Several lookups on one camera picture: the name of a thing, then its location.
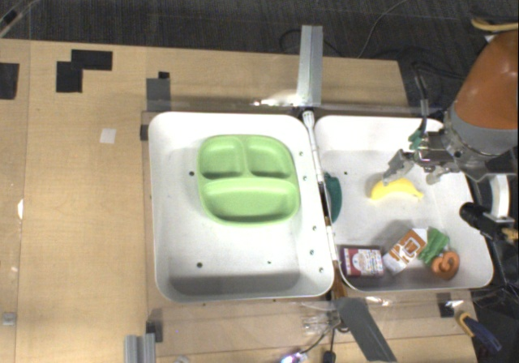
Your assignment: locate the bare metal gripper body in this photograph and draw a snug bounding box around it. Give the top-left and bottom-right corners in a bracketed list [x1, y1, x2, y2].
[413, 130, 464, 174]

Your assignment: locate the white plastic tray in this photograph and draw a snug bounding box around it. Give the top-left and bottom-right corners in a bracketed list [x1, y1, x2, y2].
[313, 114, 495, 294]
[147, 110, 336, 304]

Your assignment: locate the yellow banana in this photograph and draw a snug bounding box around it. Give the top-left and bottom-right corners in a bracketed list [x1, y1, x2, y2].
[370, 177, 425, 203]

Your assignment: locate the green toy broccoli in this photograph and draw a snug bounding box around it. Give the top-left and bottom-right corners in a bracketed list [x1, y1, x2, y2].
[418, 226, 452, 267]

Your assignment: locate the dark green toy vegetable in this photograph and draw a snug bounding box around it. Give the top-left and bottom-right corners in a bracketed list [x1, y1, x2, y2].
[322, 171, 343, 223]

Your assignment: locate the brown and white carton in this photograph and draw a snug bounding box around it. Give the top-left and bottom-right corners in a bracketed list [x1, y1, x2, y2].
[381, 227, 429, 275]

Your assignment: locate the thin black and white rod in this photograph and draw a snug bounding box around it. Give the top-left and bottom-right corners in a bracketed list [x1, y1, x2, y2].
[302, 109, 337, 241]

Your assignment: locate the orange pretzel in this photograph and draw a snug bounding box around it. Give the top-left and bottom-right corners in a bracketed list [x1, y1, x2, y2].
[430, 250, 461, 282]

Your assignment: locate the maroon carton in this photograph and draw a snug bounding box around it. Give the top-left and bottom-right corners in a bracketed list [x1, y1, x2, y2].
[337, 245, 386, 278]

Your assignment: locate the green divided plate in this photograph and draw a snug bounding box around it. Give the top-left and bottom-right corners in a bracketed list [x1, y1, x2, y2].
[196, 134, 302, 227]

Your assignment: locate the black cylinder on white bracket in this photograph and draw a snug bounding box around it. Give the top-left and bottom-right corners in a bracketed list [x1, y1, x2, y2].
[459, 173, 518, 241]

